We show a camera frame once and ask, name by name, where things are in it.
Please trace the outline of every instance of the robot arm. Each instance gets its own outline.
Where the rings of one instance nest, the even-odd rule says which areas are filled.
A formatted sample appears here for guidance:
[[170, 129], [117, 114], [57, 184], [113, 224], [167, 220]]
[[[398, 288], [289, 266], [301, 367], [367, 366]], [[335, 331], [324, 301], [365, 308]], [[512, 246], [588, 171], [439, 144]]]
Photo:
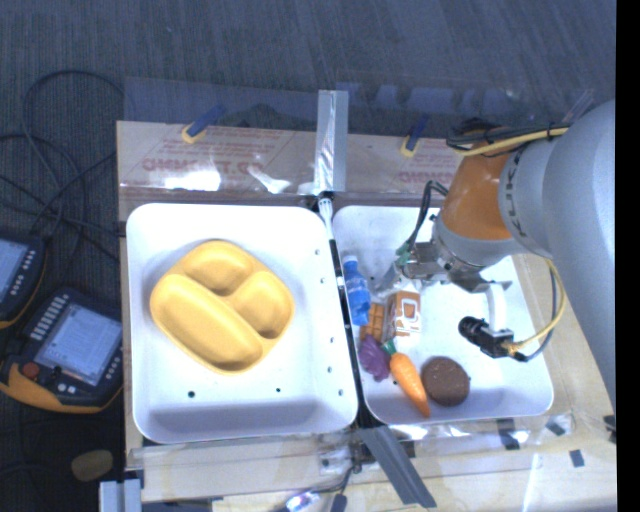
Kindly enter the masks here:
[[616, 411], [615, 101], [560, 137], [501, 156], [466, 157], [435, 220], [402, 272], [446, 277], [477, 292], [480, 272], [505, 256], [551, 259]]

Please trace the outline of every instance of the black device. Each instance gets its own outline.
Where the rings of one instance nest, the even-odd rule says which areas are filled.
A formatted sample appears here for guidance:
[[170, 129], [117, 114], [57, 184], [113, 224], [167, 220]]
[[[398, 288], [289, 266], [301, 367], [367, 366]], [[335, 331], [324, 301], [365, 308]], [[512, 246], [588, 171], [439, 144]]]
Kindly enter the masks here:
[[12, 325], [29, 306], [45, 260], [44, 240], [0, 230], [0, 329]]
[[122, 388], [122, 322], [117, 309], [63, 287], [20, 330], [19, 353], [0, 366], [0, 390], [57, 412], [104, 409]]

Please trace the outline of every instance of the brown cookie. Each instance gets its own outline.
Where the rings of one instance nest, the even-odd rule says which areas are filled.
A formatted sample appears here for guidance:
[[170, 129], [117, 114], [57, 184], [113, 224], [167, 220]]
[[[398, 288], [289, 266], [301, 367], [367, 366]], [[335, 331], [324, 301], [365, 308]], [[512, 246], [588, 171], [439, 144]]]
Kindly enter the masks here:
[[469, 395], [469, 375], [456, 361], [438, 356], [422, 368], [422, 384], [436, 403], [451, 407], [459, 405]]

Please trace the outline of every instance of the carrot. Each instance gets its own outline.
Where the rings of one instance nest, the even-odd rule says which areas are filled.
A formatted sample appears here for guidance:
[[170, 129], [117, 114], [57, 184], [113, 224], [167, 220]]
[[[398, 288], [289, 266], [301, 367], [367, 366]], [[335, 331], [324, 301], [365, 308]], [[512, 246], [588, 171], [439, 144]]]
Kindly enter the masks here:
[[427, 392], [411, 358], [407, 354], [397, 352], [393, 340], [387, 341], [382, 348], [391, 356], [389, 370], [402, 391], [425, 418], [431, 416]]

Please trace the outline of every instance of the yellow divided plate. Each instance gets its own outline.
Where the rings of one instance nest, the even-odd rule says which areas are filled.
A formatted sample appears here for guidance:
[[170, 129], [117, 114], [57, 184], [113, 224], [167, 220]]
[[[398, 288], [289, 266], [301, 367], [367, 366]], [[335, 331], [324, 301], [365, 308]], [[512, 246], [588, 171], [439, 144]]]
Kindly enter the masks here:
[[262, 361], [295, 310], [286, 285], [224, 240], [205, 242], [164, 274], [149, 302], [156, 325], [195, 360], [223, 374]]

